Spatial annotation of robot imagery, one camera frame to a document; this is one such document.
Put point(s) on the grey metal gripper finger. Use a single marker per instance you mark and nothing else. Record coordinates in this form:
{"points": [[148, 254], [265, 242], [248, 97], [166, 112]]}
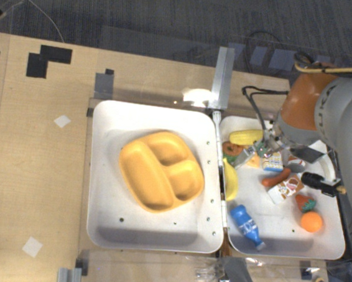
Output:
{"points": [[308, 154], [243, 157]]}

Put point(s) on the brown doughnut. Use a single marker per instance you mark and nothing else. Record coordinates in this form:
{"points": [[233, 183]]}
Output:
{"points": [[229, 149]]}

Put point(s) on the small blue and white carton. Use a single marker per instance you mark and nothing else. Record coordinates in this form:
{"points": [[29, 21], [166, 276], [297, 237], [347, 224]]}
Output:
{"points": [[273, 162]]}

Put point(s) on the white and brown carton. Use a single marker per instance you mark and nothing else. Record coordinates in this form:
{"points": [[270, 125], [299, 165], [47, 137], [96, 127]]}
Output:
{"points": [[285, 189]]}

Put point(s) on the black cylinder on white bracket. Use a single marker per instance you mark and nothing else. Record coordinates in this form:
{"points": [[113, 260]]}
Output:
{"points": [[315, 180]]}

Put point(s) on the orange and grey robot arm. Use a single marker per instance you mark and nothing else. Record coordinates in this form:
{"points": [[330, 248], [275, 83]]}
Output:
{"points": [[343, 123]]}

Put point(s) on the red and white can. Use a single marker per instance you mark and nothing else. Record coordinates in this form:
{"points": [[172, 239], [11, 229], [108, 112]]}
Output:
{"points": [[297, 165]]}

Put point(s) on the white plastic tray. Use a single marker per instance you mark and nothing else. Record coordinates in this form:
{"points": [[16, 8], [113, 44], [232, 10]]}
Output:
{"points": [[278, 235], [142, 227]]}

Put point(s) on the orange divided plate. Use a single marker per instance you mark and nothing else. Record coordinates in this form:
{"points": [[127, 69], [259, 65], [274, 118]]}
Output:
{"points": [[147, 172]]}

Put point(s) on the red strawberry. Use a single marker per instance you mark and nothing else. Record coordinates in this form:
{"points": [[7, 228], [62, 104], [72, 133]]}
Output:
{"points": [[304, 203]]}

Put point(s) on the blue bottle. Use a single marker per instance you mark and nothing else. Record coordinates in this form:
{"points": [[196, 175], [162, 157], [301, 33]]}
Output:
{"points": [[245, 224]]}

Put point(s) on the red-brown sausage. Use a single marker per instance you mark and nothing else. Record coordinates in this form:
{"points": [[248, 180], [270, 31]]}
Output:
{"points": [[276, 178]]}

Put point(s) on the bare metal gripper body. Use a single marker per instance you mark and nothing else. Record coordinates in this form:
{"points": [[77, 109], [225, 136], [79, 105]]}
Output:
{"points": [[274, 145]]}

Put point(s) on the yellow cheese wedge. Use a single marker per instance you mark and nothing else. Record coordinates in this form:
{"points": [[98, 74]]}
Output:
{"points": [[255, 162]]}

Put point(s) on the orange fruit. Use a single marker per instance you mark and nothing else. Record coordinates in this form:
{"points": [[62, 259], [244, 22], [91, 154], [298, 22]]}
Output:
{"points": [[311, 222]]}

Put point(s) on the yellow banana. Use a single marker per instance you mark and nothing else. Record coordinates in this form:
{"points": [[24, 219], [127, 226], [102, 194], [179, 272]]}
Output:
{"points": [[231, 182]]}

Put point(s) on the green lettuce leaf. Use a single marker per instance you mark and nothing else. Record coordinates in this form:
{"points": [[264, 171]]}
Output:
{"points": [[229, 159]]}

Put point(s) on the yellow corn cob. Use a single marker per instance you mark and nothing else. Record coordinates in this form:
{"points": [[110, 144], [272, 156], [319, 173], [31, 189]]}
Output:
{"points": [[245, 136]]}

